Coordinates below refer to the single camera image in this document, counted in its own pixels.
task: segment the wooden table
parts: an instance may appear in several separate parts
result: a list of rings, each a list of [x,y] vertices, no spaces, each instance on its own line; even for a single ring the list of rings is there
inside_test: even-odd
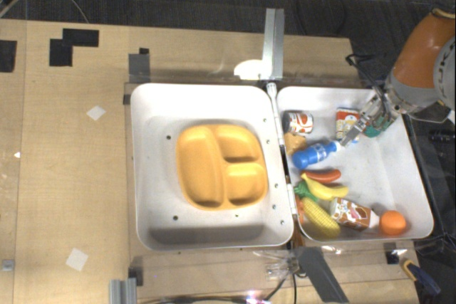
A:
[[[75,47],[73,67],[50,67],[50,39],[62,38],[63,28],[99,30],[99,47]],[[0,271],[0,302],[107,303],[108,284],[126,279],[135,245],[123,105],[128,54],[149,48],[152,74],[163,78],[216,80],[231,77],[242,61],[260,59],[263,35],[0,20],[0,39],[18,41],[16,70],[0,73],[0,259],[16,262],[14,271]],[[287,76],[358,84],[343,60],[351,52],[346,39],[286,36],[284,50]],[[96,121],[86,115],[95,106],[106,111]],[[12,157],[19,151],[20,158]],[[400,245],[417,262],[412,243]],[[66,265],[74,248],[88,255],[81,271]],[[352,303],[417,302],[412,281],[386,264],[382,245],[340,248],[343,254],[328,253],[326,260]],[[223,253],[193,253],[181,265],[179,253],[149,253],[157,285],[138,288],[141,298],[203,293],[190,287],[190,276],[206,280],[208,293],[234,292],[247,280],[252,289],[276,285],[249,250],[231,262]],[[299,303],[320,303],[308,279],[298,285]],[[292,302],[290,286],[275,303]]]

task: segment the yellow plate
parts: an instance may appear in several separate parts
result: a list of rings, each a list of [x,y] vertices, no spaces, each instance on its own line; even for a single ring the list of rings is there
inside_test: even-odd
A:
[[[222,210],[261,201],[268,190],[261,146],[237,125],[198,125],[181,133],[176,146],[177,174],[189,203]]]

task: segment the white square marker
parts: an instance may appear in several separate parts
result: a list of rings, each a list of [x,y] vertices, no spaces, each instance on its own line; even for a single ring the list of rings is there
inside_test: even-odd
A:
[[[87,115],[92,118],[93,120],[99,120],[103,114],[106,113],[106,110],[104,110],[100,106],[93,107],[87,112]]]
[[[84,265],[87,262],[88,255],[84,252],[79,251],[77,248],[73,248],[70,256],[66,260],[66,264],[77,271],[82,271]]]

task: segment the can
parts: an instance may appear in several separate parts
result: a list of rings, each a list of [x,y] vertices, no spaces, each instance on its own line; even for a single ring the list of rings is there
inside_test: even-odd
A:
[[[314,128],[312,114],[304,112],[285,112],[282,117],[284,133],[290,132],[295,135],[305,136]]]

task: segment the sausage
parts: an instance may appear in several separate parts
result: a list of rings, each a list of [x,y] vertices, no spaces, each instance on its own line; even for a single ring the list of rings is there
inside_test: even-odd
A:
[[[333,169],[333,170],[326,171],[326,172],[308,171],[308,170],[306,170],[304,172],[309,179],[313,179],[322,184],[328,184],[330,182],[336,181],[342,175],[341,171],[338,169]]]

